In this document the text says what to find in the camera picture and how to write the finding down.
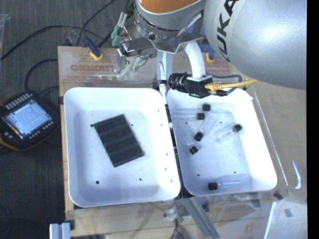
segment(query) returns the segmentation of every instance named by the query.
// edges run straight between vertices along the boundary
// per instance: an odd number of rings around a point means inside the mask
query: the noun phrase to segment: yellow cable
[[[208,84],[205,85],[205,88],[209,89],[210,92],[214,92],[216,90],[221,90],[221,89],[245,86],[245,85],[248,85],[248,84],[252,84],[254,82],[257,82],[257,80],[250,79],[250,80],[243,81],[243,82],[227,83],[227,84],[223,84],[223,83],[208,83]]]

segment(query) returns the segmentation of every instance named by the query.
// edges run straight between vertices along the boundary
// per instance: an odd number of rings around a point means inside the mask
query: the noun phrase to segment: clear vial
[[[212,114],[206,115],[205,119],[200,124],[200,126],[199,126],[199,128],[197,130],[197,133],[194,136],[194,139],[196,141],[201,141],[203,136],[205,134],[207,134],[212,129],[212,126],[213,126],[213,124],[215,123],[216,120],[217,120],[216,116],[214,116]]]
[[[172,115],[176,120],[203,120],[205,118],[203,112],[192,108],[176,109],[173,111]]]
[[[243,127],[241,124],[235,124],[233,126],[228,126],[226,128],[223,128],[216,133],[216,135],[217,135],[216,141],[222,142],[222,141],[234,136],[237,132],[239,132],[242,129],[243,129]]]
[[[195,146],[195,142],[191,137],[191,133],[185,127],[176,126],[175,134],[176,137],[178,137],[178,139],[181,139],[181,141],[187,146],[187,149],[191,154],[194,155],[196,152],[198,152],[198,149]]]

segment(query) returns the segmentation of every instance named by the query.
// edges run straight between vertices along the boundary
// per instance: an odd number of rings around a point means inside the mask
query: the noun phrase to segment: gray carpet
[[[58,86],[56,61],[33,66],[57,59],[57,46],[66,40],[83,46],[82,41],[77,43],[80,29],[111,1],[0,0],[0,14],[9,15],[3,35],[0,102],[25,88],[41,92]],[[100,11],[86,25],[94,34],[83,31],[81,38],[87,35],[100,43],[113,30],[126,3],[115,0]],[[58,88],[48,89],[42,97],[58,109]],[[25,152],[0,148],[0,239],[48,238],[49,224],[63,221],[60,130]]]

